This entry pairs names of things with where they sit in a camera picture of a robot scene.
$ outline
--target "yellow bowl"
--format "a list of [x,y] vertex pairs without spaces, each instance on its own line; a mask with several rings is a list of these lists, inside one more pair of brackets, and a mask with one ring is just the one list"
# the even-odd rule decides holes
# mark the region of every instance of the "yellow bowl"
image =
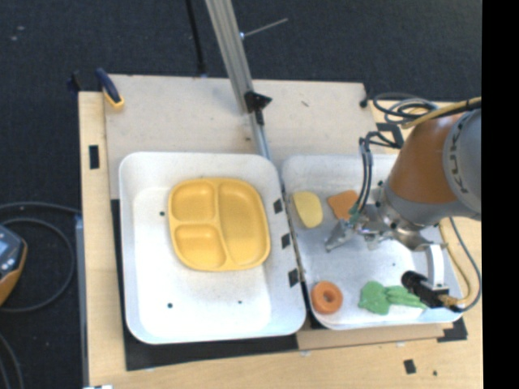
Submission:
[[200,178],[169,193],[169,230],[176,255],[200,271],[256,267],[270,252],[263,202],[249,183]]

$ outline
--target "black floor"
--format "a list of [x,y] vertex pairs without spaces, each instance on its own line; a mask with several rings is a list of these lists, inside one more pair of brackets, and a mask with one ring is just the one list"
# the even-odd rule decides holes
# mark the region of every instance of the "black floor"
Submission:
[[[208,75],[225,76],[204,0],[192,0]],[[481,95],[483,0],[233,0],[243,32],[288,22],[245,40],[255,79],[363,82],[370,94],[432,100]],[[80,206],[78,119],[66,80],[79,71],[196,75],[184,0],[0,0],[0,205],[20,200]],[[38,216],[74,241],[60,212],[0,211],[0,221]],[[70,260],[54,233],[13,225],[27,238],[27,267],[6,306],[50,296]],[[82,387],[78,288],[25,314],[0,312],[25,387]],[[12,387],[15,369],[0,358]],[[5,386],[0,379],[0,387]]]

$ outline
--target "white tray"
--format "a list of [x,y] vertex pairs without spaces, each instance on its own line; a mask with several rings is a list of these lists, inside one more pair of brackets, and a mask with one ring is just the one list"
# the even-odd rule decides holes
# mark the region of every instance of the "white tray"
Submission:
[[[208,272],[186,267],[169,236],[167,199],[177,183],[198,177],[234,177],[252,184],[267,214],[271,252],[260,266]],[[126,321],[149,344],[283,336],[296,332],[306,308],[282,199],[279,175],[261,156],[136,152],[119,168]]]
[[[373,185],[380,180],[385,181],[395,159],[393,155],[374,155]],[[358,307],[361,289],[367,281],[376,280],[389,286],[401,284],[401,276],[408,270],[427,275],[425,253],[411,252],[396,240],[386,240],[375,250],[368,250],[364,239],[356,236],[344,245],[326,252],[324,243],[337,223],[326,198],[345,190],[360,191],[360,156],[293,156],[283,164],[281,175],[307,291],[310,293],[319,281],[328,280],[343,293],[342,307],[334,314],[320,314],[311,307],[320,323],[333,330],[345,330],[413,323],[447,323],[460,317],[444,308],[422,310],[391,305],[387,315],[379,315]],[[320,198],[324,220],[316,228],[305,228],[292,203],[291,195],[300,190],[312,191]],[[442,242],[438,229],[430,228],[423,234],[431,241]],[[447,252],[444,252],[444,260],[446,284],[451,295],[460,297],[461,291]]]

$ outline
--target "toy donut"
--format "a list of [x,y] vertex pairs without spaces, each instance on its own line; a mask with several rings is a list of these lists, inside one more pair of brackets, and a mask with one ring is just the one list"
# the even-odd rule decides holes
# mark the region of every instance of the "toy donut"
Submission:
[[321,314],[332,314],[342,306],[341,290],[329,281],[320,281],[311,290],[311,304]]

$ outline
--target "orange and black device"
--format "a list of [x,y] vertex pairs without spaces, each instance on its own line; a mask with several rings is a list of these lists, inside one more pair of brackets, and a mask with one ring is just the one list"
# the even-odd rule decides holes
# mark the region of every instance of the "orange and black device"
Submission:
[[18,282],[26,258],[27,243],[0,224],[0,306]]

